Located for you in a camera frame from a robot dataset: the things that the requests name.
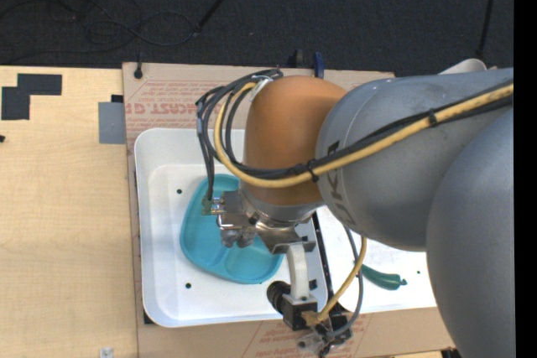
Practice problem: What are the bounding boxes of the black block with thin wires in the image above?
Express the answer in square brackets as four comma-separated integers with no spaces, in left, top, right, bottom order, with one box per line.
[323,312,354,345]

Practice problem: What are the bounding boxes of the white plastic tray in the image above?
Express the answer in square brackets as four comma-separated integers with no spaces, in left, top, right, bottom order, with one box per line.
[133,127,330,329]

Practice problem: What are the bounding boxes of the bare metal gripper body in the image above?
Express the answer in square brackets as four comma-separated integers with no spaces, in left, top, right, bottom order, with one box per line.
[216,189,315,240]

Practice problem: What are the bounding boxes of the thin black rod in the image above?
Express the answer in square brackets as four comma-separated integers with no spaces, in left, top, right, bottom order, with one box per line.
[311,214,339,309]

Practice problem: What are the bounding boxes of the brown cardboard board red print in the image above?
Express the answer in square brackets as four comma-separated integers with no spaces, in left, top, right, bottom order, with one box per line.
[121,61,456,358]

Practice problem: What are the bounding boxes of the black cylinder on white bracket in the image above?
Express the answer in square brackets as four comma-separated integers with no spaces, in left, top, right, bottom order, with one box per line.
[266,239,321,332]

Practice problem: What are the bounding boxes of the blue divided plate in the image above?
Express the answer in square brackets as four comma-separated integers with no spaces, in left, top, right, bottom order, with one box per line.
[179,174,286,285]

